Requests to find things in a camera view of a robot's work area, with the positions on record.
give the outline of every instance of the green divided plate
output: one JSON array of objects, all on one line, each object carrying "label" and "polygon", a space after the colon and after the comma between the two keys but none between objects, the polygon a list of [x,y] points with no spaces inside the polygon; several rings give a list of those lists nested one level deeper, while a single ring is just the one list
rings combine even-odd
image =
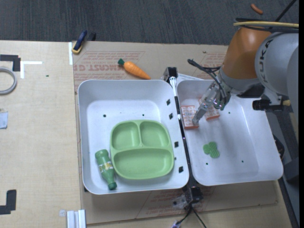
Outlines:
[{"label": "green divided plate", "polygon": [[110,150],[116,173],[126,179],[161,177],[174,165],[168,130],[157,121],[118,123],[111,131]]}]

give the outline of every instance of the white ring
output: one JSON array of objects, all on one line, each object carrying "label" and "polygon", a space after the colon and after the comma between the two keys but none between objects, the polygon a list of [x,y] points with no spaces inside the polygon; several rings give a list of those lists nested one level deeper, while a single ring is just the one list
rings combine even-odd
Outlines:
[{"label": "white ring", "polygon": [[14,72],[12,70],[8,69],[8,68],[0,67],[0,72],[8,73],[14,79],[14,83],[13,83],[13,85],[10,88],[8,88],[6,90],[0,90],[0,95],[7,95],[7,94],[9,94],[10,92],[12,92],[15,89],[15,87],[17,85],[17,78],[16,78],[16,75],[14,74]]}]

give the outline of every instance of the green clover-shaped object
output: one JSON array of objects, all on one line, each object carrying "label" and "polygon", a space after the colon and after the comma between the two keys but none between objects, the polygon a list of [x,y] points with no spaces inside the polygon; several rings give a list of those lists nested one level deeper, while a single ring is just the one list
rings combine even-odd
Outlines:
[{"label": "green clover-shaped object", "polygon": [[210,142],[203,146],[203,150],[205,154],[210,154],[211,158],[219,157],[219,151],[217,148],[217,144],[215,142]]}]

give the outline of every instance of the brown sausage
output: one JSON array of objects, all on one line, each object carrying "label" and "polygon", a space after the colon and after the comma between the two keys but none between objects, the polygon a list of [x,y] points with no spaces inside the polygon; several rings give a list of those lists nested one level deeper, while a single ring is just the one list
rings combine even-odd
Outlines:
[{"label": "brown sausage", "polygon": [[250,5],[250,7],[255,11],[257,12],[258,14],[263,14],[263,11],[261,9],[259,9],[254,3],[252,3]]}]

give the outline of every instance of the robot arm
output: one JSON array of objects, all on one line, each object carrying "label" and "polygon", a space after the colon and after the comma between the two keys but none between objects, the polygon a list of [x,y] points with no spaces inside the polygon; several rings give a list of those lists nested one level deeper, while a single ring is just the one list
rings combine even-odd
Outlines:
[{"label": "robot arm", "polygon": [[[271,34],[240,28],[230,42],[218,75],[213,77],[213,84],[203,94],[192,119],[193,124],[198,124],[209,105],[224,110],[231,95],[246,97],[246,93],[254,88],[259,89],[256,98],[265,95],[269,99],[254,101],[255,110],[264,110],[266,106],[282,106],[282,97],[278,94],[295,95],[294,91],[297,90],[297,83],[293,82],[293,89],[288,89],[287,82],[292,82],[290,78],[297,78],[298,45],[298,33]],[[188,62],[200,67],[193,60]],[[294,98],[293,110],[297,116],[297,94]]]}]

